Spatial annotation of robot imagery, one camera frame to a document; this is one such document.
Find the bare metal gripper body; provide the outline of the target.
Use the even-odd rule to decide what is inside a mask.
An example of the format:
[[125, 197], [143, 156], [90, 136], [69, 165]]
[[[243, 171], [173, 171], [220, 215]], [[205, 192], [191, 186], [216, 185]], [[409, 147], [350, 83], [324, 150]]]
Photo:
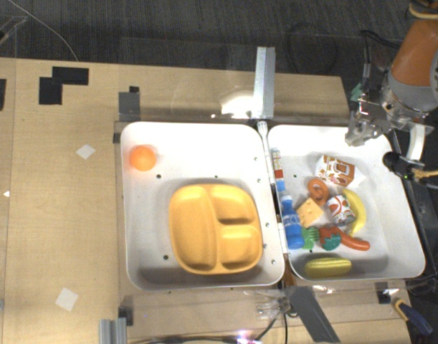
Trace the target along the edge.
[[430, 111], [419, 111], [406, 106], [392, 92], [382, 97], [376, 93], [364, 93], [358, 98], [355, 120], [373, 123], [381, 128], [381, 133], [391, 129], [409, 132], [415, 125], [425, 125]]

